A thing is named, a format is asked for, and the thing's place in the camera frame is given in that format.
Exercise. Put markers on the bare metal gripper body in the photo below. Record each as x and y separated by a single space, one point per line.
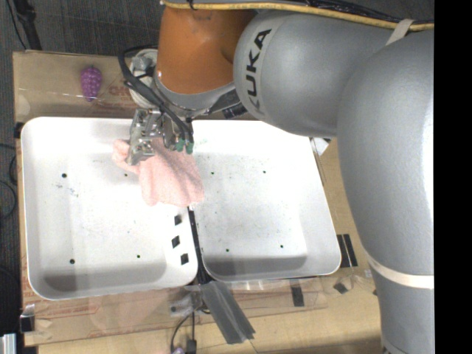
147 124

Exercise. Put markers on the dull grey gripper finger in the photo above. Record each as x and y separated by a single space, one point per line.
142 151

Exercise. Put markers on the pink cloth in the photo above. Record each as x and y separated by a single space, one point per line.
169 183

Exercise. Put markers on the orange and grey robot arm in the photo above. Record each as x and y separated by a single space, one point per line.
332 87

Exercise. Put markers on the purple grapes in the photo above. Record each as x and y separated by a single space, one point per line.
91 81

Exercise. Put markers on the white plastic tray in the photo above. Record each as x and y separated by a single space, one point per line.
258 205
96 216

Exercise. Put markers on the brown cardboard board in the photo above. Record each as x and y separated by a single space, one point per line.
110 315

